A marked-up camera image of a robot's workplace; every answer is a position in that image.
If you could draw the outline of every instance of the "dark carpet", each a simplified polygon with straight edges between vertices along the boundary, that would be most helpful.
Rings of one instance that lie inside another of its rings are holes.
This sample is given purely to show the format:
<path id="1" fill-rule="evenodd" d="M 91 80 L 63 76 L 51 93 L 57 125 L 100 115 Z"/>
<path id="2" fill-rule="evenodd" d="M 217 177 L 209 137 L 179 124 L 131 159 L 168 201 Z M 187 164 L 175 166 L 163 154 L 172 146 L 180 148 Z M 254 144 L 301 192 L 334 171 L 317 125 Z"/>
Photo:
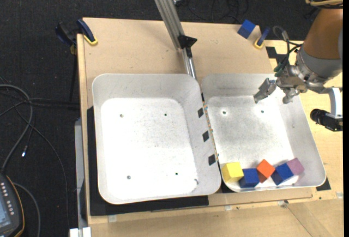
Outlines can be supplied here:
<path id="1" fill-rule="evenodd" d="M 36 100 L 34 107 L 34 126 L 48 141 L 29 129 L 5 171 L 36 198 L 41 236 L 67 236 L 69 227 L 77 227 L 74 123 L 79 117 L 75 104 L 79 93 L 76 81 L 74 104 L 62 103 L 69 102 L 74 56 L 57 39 L 55 27 L 63 21 L 73 29 L 81 17 L 161 17 L 153 0 L 0 0 L 0 8 L 0 84 L 15 85 L 31 98 L 50 99 Z M 180 2 L 177 9 L 181 21 L 242 23 L 248 19 L 262 29 L 282 26 L 293 40 L 305 39 L 316 15 L 309 13 L 312 9 L 304 0 L 189 0 Z M 0 89 L 1 165 L 26 127 L 16 110 L 4 112 L 22 99 L 16 91 Z M 17 110 L 28 119 L 27 104 Z M 22 158 L 27 143 L 27 155 Z M 23 236 L 36 236 L 34 203 L 22 190 L 19 194 L 26 215 Z"/>

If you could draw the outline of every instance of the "blue cube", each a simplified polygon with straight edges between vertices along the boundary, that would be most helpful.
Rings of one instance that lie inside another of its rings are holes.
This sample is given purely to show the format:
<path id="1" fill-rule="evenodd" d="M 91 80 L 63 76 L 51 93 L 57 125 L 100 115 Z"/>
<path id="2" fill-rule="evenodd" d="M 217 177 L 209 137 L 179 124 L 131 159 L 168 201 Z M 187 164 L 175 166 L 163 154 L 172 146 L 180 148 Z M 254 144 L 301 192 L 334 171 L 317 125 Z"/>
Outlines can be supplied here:
<path id="1" fill-rule="evenodd" d="M 255 24 L 246 19 L 238 30 L 238 34 L 247 39 L 255 27 Z"/>
<path id="2" fill-rule="evenodd" d="M 239 181 L 241 188 L 255 187 L 260 182 L 256 168 L 245 168 L 242 171 L 244 176 Z"/>
<path id="3" fill-rule="evenodd" d="M 284 181 L 293 177 L 293 175 L 294 174 L 292 173 L 287 163 L 284 163 L 283 165 L 279 165 L 275 168 L 275 171 L 272 174 L 272 178 L 276 185 L 280 185 Z"/>

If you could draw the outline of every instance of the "orange cube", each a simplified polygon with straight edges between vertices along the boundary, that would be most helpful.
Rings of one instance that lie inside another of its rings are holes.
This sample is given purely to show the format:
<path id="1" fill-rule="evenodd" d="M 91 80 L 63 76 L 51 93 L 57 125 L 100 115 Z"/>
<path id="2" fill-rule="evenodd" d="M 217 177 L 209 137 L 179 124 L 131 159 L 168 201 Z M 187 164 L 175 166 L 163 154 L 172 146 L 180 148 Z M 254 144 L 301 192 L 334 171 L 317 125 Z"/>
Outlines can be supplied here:
<path id="1" fill-rule="evenodd" d="M 258 177 L 260 182 L 263 183 L 267 180 L 275 171 L 274 166 L 272 166 L 266 160 L 262 160 L 260 164 L 257 166 Z"/>

